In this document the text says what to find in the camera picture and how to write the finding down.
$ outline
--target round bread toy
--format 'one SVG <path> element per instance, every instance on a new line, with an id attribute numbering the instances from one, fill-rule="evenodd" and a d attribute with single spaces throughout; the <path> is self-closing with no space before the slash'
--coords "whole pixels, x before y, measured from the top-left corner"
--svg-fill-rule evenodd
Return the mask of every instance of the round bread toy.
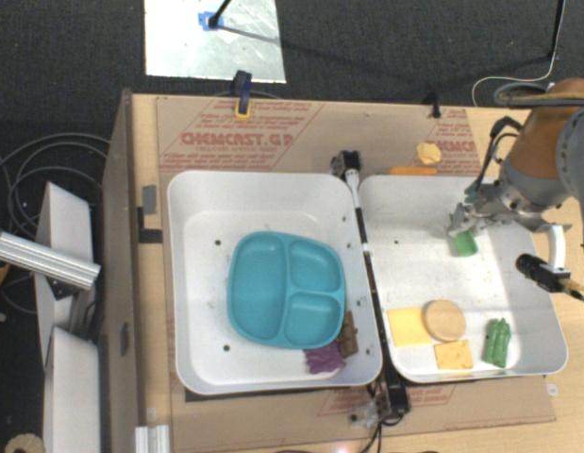
<path id="1" fill-rule="evenodd" d="M 450 300 L 435 300 L 425 307 L 424 325 L 434 339 L 451 343 L 464 334 L 465 317 Z"/>
<path id="2" fill-rule="evenodd" d="M 8 442 L 5 453 L 44 453 L 44 443 L 31 433 L 20 434 Z"/>

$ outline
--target yellow cheese slice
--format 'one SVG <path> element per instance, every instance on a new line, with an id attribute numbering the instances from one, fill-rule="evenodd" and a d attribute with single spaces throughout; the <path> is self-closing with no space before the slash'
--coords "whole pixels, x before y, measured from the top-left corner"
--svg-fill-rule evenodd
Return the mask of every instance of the yellow cheese slice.
<path id="1" fill-rule="evenodd" d="M 396 347 L 432 344 L 421 307 L 388 310 L 388 321 Z"/>
<path id="2" fill-rule="evenodd" d="M 435 344 L 436 363 L 439 369 L 472 369 L 472 354 L 467 341 Z"/>

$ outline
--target black clip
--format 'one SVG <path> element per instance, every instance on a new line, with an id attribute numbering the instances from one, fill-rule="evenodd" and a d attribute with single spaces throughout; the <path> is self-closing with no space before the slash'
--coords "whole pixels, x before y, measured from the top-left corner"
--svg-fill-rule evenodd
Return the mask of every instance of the black clip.
<path id="1" fill-rule="evenodd" d="M 139 225 L 139 243 L 163 243 L 162 230 L 144 227 L 143 207 L 137 207 L 137 221 Z"/>
<path id="2" fill-rule="evenodd" d="M 436 91 L 430 92 L 422 101 L 422 104 L 429 104 L 432 106 L 432 117 L 440 119 L 441 114 L 441 103 L 439 102 L 439 95 Z"/>
<path id="3" fill-rule="evenodd" d="M 53 292 L 55 300 L 71 297 L 72 295 L 78 294 L 82 290 L 75 285 L 68 285 L 66 283 L 59 282 L 55 278 L 46 277 L 46 280 L 48 281 L 48 286 Z"/>
<path id="4" fill-rule="evenodd" d="M 239 97 L 235 105 L 235 117 L 239 119 L 249 119 L 252 103 L 250 102 L 250 92 L 252 88 L 252 75 L 245 71 L 237 71 L 231 83 L 231 97 Z"/>
<path id="5" fill-rule="evenodd" d="M 360 171 L 362 165 L 359 151 L 340 151 L 338 156 L 331 159 L 329 173 L 344 180 L 346 170 Z"/>

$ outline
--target metal rod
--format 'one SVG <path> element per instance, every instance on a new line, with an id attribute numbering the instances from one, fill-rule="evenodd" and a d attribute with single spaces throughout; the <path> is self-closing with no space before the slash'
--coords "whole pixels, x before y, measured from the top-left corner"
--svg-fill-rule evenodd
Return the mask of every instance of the metal rod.
<path id="1" fill-rule="evenodd" d="M 210 28 L 216 28 L 218 26 L 218 20 L 221 18 L 226 10 L 226 7 L 228 7 L 228 4 L 230 3 L 231 0 L 225 0 L 220 8 L 218 8 L 218 11 L 208 18 L 208 26 Z"/>
<path id="2" fill-rule="evenodd" d="M 346 170 L 344 176 L 346 177 L 346 184 L 350 188 L 355 203 L 355 214 L 357 215 L 357 224 L 359 225 L 360 242 L 363 250 L 365 269 L 367 270 L 367 278 L 369 280 L 369 288 L 371 290 L 371 298 L 374 305 L 375 324 L 377 325 L 379 345 L 382 351 L 384 378 L 386 379 L 388 400 L 395 418 L 400 419 L 410 410 L 409 395 L 407 393 L 405 380 L 398 374 L 398 371 L 396 371 L 396 368 L 392 363 L 392 357 L 388 346 L 386 327 L 381 313 L 382 308 L 379 303 L 379 293 L 377 292 L 377 285 L 375 284 L 374 266 L 371 261 L 371 252 L 367 241 L 367 229 L 365 227 L 363 210 L 360 204 L 359 172 L 354 169 L 349 169 Z"/>
<path id="3" fill-rule="evenodd" d="M 554 35 L 552 36 L 552 48 L 549 51 L 549 57 L 552 58 L 556 54 L 558 48 L 558 33 L 559 26 L 562 21 L 562 13 L 564 11 L 564 2 L 566 0 L 558 0 L 558 5 L 556 6 L 556 21 L 554 22 Z"/>
<path id="4" fill-rule="evenodd" d="M 89 290 L 101 267 L 4 231 L 0 233 L 0 261 Z"/>

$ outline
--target teal plate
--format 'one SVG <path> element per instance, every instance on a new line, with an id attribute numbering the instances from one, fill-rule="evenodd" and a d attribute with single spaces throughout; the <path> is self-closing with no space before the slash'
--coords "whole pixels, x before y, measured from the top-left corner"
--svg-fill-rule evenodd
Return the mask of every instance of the teal plate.
<path id="1" fill-rule="evenodd" d="M 344 299 L 342 264 L 322 243 L 259 231 L 235 248 L 227 311 L 246 339 L 296 349 L 323 347 L 340 332 Z"/>

